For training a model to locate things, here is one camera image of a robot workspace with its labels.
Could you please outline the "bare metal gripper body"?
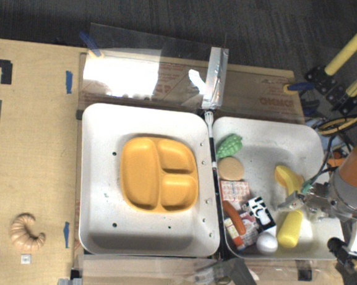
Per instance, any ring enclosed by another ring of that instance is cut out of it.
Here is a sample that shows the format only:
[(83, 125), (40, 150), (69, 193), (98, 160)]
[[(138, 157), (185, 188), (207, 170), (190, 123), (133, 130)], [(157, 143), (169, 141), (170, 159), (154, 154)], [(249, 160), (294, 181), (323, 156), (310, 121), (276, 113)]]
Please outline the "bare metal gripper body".
[(307, 212), (308, 208), (318, 209), (328, 213), (328, 218), (336, 217), (337, 196), (334, 194), (334, 189), (329, 182), (324, 184), (315, 183), (307, 192), (304, 202)]

